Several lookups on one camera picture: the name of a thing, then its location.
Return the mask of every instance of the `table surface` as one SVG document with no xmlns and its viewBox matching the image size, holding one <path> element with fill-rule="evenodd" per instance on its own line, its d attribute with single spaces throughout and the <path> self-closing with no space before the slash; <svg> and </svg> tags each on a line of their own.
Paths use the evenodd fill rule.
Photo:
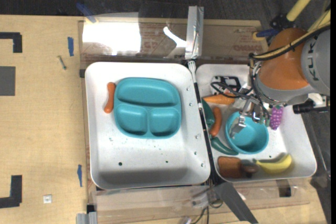
<svg viewBox="0 0 336 224">
<path fill-rule="evenodd" d="M 1 32 L 20 32 L 23 36 L 23 53 L 18 54 L 13 53 L 12 40 L 0 39 L 0 66 L 16 67 L 15 96 L 0 96 L 0 197 L 9 196 L 12 175 L 23 177 L 22 203 L 0 209 L 0 223 L 76 223 L 76 214 L 86 212 L 78 30 L 82 20 L 0 15 Z M 74 39 L 74 56 L 69 55 L 68 37 Z M 82 186 L 78 165 L 82 167 Z M 305 188 L 309 203 L 252 212 L 260 223 L 327 223 L 315 189 L 309 184 Z M 52 203 L 44 204 L 43 195 L 52 195 Z M 236 221 L 231 212 L 210 217 L 210 223 Z M 168 219 L 139 223 L 177 222 Z"/>
</svg>

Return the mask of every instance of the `white square marker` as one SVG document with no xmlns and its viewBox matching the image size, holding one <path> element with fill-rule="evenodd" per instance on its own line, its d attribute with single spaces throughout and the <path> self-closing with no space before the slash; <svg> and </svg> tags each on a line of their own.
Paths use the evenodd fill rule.
<svg viewBox="0 0 336 224">
<path fill-rule="evenodd" d="M 53 202 L 53 196 L 51 194 L 43 195 L 43 203 L 51 204 Z"/>
</svg>

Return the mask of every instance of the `purple grapes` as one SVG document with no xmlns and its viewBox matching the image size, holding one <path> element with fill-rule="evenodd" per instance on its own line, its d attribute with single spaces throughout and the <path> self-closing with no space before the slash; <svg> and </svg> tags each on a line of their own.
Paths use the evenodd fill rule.
<svg viewBox="0 0 336 224">
<path fill-rule="evenodd" d="M 279 127 L 281 123 L 282 112 L 283 112 L 282 106 L 275 106 L 272 108 L 272 116 L 269 122 L 269 126 L 273 130 L 276 130 Z"/>
</svg>

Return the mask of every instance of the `yellow banana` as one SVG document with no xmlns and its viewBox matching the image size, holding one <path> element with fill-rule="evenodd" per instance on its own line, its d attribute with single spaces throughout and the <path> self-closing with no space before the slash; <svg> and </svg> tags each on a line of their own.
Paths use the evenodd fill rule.
<svg viewBox="0 0 336 224">
<path fill-rule="evenodd" d="M 282 173 L 288 169 L 292 163 L 292 157 L 290 154 L 286 154 L 277 162 L 261 162 L 257 161 L 256 164 L 259 165 L 267 174 L 278 174 Z"/>
</svg>

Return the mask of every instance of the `blue plate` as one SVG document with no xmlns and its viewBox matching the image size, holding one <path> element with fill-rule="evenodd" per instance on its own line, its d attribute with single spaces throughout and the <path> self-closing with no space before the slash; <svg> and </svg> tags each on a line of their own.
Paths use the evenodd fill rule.
<svg viewBox="0 0 336 224">
<path fill-rule="evenodd" d="M 229 130 L 238 117 L 239 112 L 233 113 L 225 125 L 225 137 L 231 148 L 243 154 L 256 154 L 263 151 L 268 144 L 268 130 L 264 124 L 254 122 L 251 117 L 245 117 L 246 127 L 234 137 L 230 137 Z"/>
<path fill-rule="evenodd" d="M 181 126 L 181 99 L 177 89 L 159 79 L 126 78 L 114 94 L 114 119 L 125 135 L 168 138 Z"/>
</svg>

